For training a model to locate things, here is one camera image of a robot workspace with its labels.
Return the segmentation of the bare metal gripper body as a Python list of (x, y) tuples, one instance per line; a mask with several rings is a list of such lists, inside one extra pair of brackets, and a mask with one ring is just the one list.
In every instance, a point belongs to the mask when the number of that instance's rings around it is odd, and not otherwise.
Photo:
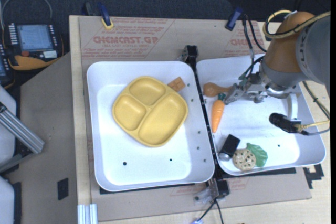
[(273, 83), (262, 73), (243, 74), (239, 77), (237, 86), (237, 97), (248, 96), (255, 99), (275, 97), (286, 98), (290, 93), (294, 93), (297, 86), (283, 87)]

